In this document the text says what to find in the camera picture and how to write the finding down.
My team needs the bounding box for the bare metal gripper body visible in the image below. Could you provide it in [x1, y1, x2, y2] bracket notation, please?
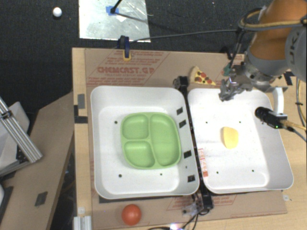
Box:
[229, 65, 274, 92]

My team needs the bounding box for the toy pizza slice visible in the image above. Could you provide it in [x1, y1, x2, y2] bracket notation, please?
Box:
[189, 65, 217, 86]

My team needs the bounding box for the pale yellow oval slice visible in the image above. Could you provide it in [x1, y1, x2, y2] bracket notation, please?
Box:
[220, 126, 240, 150]

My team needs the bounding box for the thin black and white rod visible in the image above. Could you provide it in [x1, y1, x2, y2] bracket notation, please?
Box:
[181, 87, 210, 201]

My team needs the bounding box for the white plastic tray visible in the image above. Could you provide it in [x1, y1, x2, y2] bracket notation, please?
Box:
[187, 87, 295, 195]
[90, 85, 201, 200]

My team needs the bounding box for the green divided plate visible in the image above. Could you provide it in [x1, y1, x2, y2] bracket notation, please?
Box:
[120, 112, 182, 170]

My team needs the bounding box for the brown cardboard board red print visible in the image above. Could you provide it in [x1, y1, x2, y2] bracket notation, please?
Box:
[71, 47, 288, 230]

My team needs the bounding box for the red ball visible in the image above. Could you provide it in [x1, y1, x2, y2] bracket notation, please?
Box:
[121, 204, 142, 226]

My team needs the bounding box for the black cylinder on white bracket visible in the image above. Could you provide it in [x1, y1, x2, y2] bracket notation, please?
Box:
[254, 86, 288, 129]

